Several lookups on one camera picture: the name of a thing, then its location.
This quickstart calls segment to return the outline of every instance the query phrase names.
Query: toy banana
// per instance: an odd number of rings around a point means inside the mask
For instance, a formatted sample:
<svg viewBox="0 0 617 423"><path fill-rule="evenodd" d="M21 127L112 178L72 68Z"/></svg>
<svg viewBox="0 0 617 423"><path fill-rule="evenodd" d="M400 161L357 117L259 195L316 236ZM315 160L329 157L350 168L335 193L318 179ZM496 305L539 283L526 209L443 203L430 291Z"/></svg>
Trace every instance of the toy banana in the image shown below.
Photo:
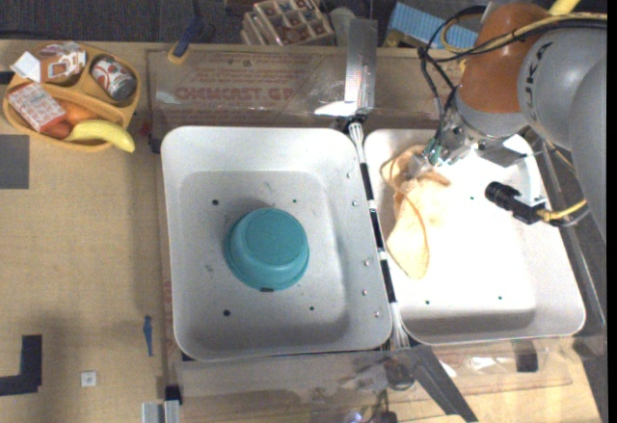
<svg viewBox="0 0 617 423"><path fill-rule="evenodd" d="M135 141L124 128L107 119L87 119L77 123L65 141L101 140L126 152L135 150Z"/></svg>

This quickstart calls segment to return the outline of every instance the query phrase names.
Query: wooden tabletop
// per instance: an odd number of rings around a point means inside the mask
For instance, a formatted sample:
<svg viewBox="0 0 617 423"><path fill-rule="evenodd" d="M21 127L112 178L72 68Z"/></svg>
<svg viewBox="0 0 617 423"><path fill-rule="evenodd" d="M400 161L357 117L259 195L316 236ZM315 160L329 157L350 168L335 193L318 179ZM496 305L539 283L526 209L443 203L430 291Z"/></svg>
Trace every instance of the wooden tabletop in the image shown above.
<svg viewBox="0 0 617 423"><path fill-rule="evenodd" d="M0 40L0 70L36 43ZM167 47L90 44L121 56L144 80L147 52ZM22 335L42 335L42 385L37 393L0 397L3 422L137 423L143 402L162 400L168 368L157 206L160 158L148 145L147 123L143 92L129 126L137 146L132 154L114 148L73 152L31 140L28 189L0 189L0 376L19 373ZM3 115L2 134L17 134ZM143 333L147 315L153 356ZM579 359L567 348L559 355L569 373L560 379L564 383L467 396L480 421L600 421ZM92 370L96 386L82 387L80 374ZM394 410L399 421L440 414L430 400L396 403ZM211 421L199 405L187 404L183 414L184 421ZM229 421L309 418L238 415Z"/></svg>

